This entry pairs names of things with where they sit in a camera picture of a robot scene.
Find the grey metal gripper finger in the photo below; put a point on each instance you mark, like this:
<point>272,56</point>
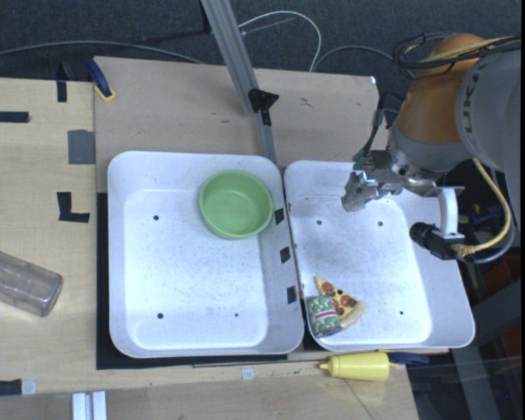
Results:
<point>375,191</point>
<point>353,193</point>

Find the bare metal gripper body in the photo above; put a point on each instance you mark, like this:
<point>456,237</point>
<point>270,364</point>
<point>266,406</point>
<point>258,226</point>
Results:
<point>391,171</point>

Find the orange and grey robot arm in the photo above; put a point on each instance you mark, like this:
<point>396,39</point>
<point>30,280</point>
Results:
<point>433,112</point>

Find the white plastic tray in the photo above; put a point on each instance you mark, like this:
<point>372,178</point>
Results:
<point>192,278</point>
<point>367,269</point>

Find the toy pizza slice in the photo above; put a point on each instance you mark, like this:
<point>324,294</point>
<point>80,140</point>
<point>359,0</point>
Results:
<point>343,302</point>

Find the green bowl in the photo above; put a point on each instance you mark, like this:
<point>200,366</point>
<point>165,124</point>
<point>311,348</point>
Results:
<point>235,206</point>

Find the green and red can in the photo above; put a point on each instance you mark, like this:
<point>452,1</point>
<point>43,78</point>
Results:
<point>324,317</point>

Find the yellow squeeze bottle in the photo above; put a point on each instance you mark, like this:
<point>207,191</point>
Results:
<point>363,366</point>

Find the pale wood board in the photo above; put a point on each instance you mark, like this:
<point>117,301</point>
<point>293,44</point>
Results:
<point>179,112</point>

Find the clear plastic bottle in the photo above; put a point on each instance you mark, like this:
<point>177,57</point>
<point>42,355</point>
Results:
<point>17,280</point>

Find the black cylinder on white bracket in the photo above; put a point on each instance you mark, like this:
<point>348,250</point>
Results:
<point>433,241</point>

